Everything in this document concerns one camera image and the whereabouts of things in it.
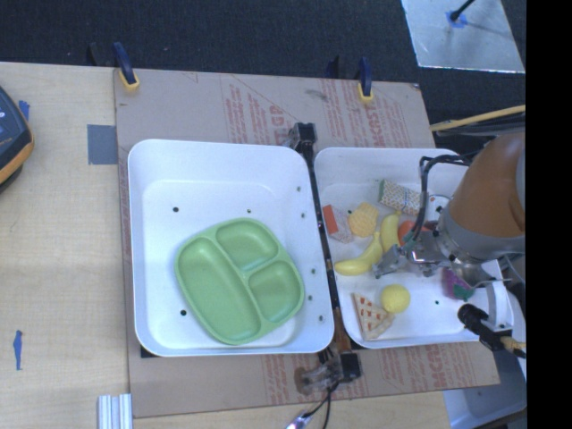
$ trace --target green divided plate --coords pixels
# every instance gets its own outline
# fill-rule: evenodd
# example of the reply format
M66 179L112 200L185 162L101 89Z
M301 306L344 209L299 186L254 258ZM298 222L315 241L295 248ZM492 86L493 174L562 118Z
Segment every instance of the green divided plate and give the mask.
M177 251L175 274L198 321L217 340L242 345L292 318L304 284L290 255L263 223L214 225Z

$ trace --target yellow ball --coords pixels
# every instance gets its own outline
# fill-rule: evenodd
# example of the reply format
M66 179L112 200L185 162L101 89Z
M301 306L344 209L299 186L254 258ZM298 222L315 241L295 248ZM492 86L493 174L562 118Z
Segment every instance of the yellow ball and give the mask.
M401 313L409 307L411 294L400 284L390 284L382 290L382 307L389 313Z

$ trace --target purple object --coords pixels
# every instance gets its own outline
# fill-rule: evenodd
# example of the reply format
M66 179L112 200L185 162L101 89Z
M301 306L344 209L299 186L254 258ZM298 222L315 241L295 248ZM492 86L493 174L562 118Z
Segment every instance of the purple object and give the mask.
M467 302L475 294L475 290L449 268L442 269L442 282L445 295L452 299L461 299Z

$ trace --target blue tape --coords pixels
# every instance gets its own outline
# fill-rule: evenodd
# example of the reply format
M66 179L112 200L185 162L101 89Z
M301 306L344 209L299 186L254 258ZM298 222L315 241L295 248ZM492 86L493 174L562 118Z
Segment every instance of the blue tape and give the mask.
M456 21L453 21L450 16L453 14L453 11L447 11L445 13L445 16L447 17L447 21L449 22L449 25L451 27L454 27L455 29L462 29L463 27L465 27L468 22L467 22L467 17L465 16L465 14L461 13Z
M88 163L117 164L117 133L114 125L88 124Z
M28 102L24 102L23 100L21 100L20 102L18 102L18 107L20 108L21 113L26 118L26 121L29 121L29 105L28 105Z
M21 331L16 331L13 345L14 354L16 355L16 370L21 370Z

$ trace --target white tray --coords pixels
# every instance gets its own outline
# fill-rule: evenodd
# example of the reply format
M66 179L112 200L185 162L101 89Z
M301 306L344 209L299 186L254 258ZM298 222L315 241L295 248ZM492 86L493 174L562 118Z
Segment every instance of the white tray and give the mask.
M388 179L407 188L421 191L419 160L422 156L434 157L454 154L443 149L418 148L351 148L330 147L318 153L315 158L315 176L322 206L331 204L348 211L361 202L368 202L379 209L379 221L391 213L387 206L377 202L379 182ZM430 193L450 198L458 186L466 167L453 164L436 164L429 172ZM403 215L400 221L415 220ZM350 244L343 244L328 236L332 262L357 257L369 243L368 238L355 238ZM411 294L409 308L397 314L392 326L378 339L365 341L359 330L358 317L351 294L359 292L381 305L383 288L398 282ZM457 318L462 300L445 296L441 275L425 277L414 265L375 279L373 272L359 276L345 276L336 273L336 284L340 299L341 315L348 335L359 345L369 349L394 348L456 341L475 341L471 333ZM469 302L488 313L489 303L486 289L477 289ZM512 313L508 314L512 322Z
M327 347L333 337L332 306L312 188L300 154L287 147L151 139L130 151L128 173L135 331L145 349L183 357L309 353ZM190 236L239 217L257 219L274 233L298 268L306 297L285 324L233 346L215 340L195 319L173 260Z

